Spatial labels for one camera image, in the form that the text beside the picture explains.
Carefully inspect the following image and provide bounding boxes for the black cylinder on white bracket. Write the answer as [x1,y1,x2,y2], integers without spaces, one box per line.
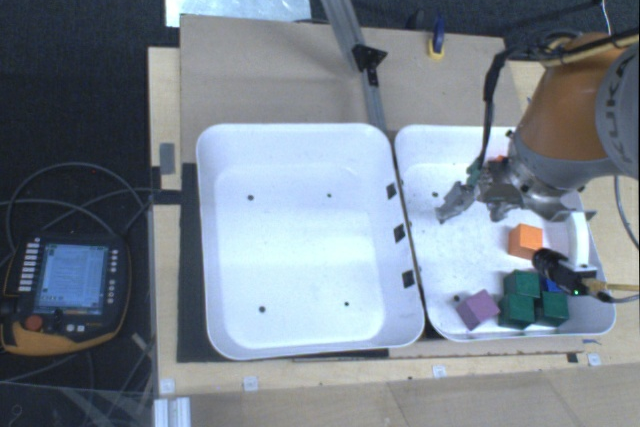
[531,210,600,297]

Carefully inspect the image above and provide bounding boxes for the orange cube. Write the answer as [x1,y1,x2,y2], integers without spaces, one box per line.
[508,223,545,262]

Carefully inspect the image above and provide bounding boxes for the purple cube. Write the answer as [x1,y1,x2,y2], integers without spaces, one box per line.
[455,289,502,332]

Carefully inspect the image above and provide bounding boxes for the brown cardboard board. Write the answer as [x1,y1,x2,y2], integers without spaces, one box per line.
[178,13,622,360]

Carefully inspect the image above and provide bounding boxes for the white plastic tray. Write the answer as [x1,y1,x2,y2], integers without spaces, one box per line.
[195,122,427,362]
[393,123,618,343]

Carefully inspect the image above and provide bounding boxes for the green cube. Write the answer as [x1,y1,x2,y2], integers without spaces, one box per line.
[496,292,538,330]
[502,269,543,300]
[536,289,571,327]

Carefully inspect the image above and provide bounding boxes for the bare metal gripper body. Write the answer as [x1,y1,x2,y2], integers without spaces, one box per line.
[474,159,577,221]

